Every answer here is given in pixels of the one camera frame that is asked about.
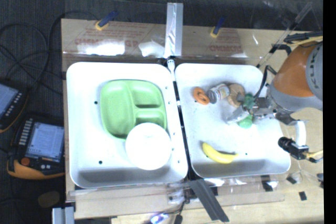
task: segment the green plate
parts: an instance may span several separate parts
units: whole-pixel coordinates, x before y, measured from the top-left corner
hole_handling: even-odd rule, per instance
[[[100,93],[101,119],[104,129],[126,139],[138,124],[151,122],[164,129],[167,117],[160,89],[143,80],[112,80]]]

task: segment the yellow banana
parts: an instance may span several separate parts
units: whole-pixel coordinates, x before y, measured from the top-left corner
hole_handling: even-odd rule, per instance
[[[233,159],[238,156],[238,154],[221,153],[205,142],[203,142],[202,144],[202,149],[205,155],[208,156],[210,159],[212,159],[215,162],[223,164],[231,163]]]

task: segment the orange donut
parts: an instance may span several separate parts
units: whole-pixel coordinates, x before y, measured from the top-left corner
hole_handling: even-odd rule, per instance
[[[200,87],[196,87],[194,89],[193,97],[200,104],[209,104],[210,103],[209,97],[205,94],[205,92]]]

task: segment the table top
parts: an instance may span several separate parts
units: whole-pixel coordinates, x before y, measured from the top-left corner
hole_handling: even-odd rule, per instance
[[[63,50],[78,37],[85,29],[88,21],[62,20],[62,48]],[[194,35],[199,37],[207,35],[211,31],[208,27],[188,27],[184,31],[184,40],[195,42]],[[239,38],[242,51],[247,56],[247,64],[255,65],[266,55],[283,31],[235,29],[234,35]],[[277,70],[286,58],[284,51],[277,51],[276,56],[271,57],[267,64]],[[213,62],[216,55],[205,55],[205,61]],[[141,58],[128,59],[141,62]],[[83,56],[80,54],[62,54],[62,71],[65,73],[68,67],[78,61],[111,61],[109,57],[97,55]],[[157,62],[157,59],[146,61]],[[175,211],[178,203],[173,203],[167,198],[167,189],[163,186],[141,186],[139,188],[107,188],[104,190],[75,190],[75,185],[69,175],[69,133],[67,110],[67,87],[64,80],[64,113],[65,113],[65,152],[66,152],[66,192],[67,200],[76,202],[75,219],[113,217],[111,223],[145,223],[152,216],[162,211]],[[294,113],[293,118],[308,120],[307,144],[311,151],[323,148],[323,113],[314,109],[305,109]],[[281,124],[282,132],[287,137],[295,136],[295,128]],[[231,223],[323,223],[324,200],[323,188],[316,179],[317,173],[323,173],[323,161],[312,164],[307,161],[292,159],[290,169],[293,177],[297,176],[296,183],[292,184],[286,178],[282,178],[274,191],[265,191],[262,182],[249,184],[249,188],[226,185],[218,187],[217,200],[223,206]],[[209,223],[212,222],[198,199],[185,204],[183,211],[183,223]],[[174,214],[162,222],[173,223]]]

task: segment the metallic can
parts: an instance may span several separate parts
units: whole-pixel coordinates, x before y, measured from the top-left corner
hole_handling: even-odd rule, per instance
[[[206,95],[209,97],[211,104],[214,104],[219,100],[225,99],[229,94],[230,89],[224,83],[221,83],[206,92]]]

